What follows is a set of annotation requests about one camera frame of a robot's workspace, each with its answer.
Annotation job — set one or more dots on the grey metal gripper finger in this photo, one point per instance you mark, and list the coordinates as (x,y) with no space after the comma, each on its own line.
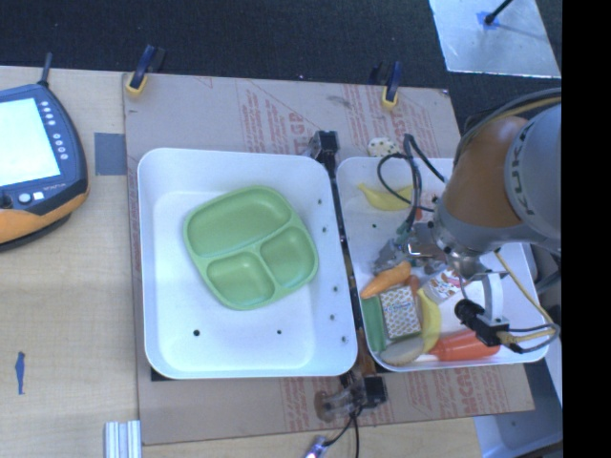
(384,263)
(398,247)

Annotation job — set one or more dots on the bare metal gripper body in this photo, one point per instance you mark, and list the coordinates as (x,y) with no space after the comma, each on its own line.
(429,243)

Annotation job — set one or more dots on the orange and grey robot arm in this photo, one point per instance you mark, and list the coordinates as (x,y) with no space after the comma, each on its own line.
(487,179)

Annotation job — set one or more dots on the orange carrot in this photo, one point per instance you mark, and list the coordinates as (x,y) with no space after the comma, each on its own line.
(384,282)

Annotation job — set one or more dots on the small orange sausage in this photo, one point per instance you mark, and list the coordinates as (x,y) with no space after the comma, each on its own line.
(413,283)

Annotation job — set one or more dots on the white plastic tray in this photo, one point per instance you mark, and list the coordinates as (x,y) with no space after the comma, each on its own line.
(238,341)
(363,227)

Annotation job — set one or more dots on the thin black and white rod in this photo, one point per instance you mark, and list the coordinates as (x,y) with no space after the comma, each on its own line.
(344,251)

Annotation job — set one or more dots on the white packet with red print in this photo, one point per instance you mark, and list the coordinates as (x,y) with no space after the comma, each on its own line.
(441,286)

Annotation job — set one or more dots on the yellow banana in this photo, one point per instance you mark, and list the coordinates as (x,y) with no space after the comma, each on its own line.
(382,199)
(431,320)

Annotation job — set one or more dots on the orange patterned white carton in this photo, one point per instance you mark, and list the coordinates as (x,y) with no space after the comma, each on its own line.
(401,313)

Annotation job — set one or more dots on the green rectangular block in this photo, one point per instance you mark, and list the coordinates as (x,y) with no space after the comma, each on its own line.
(372,325)

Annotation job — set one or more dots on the round beige biscuit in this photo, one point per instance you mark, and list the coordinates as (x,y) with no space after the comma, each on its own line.
(402,351)

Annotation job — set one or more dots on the white dotted biscuit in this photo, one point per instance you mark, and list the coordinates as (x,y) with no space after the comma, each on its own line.
(382,148)

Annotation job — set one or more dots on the orange plastic bottle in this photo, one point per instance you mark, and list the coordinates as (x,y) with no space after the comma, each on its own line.
(463,348)

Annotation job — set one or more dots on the green divided plate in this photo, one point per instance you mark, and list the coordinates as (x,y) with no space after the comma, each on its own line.
(238,222)

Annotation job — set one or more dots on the brown cardboard board red print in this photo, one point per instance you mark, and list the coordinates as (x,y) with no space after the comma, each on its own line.
(229,112)

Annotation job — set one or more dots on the black cylinder on white bracket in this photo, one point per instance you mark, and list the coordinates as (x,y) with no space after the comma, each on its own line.
(482,325)

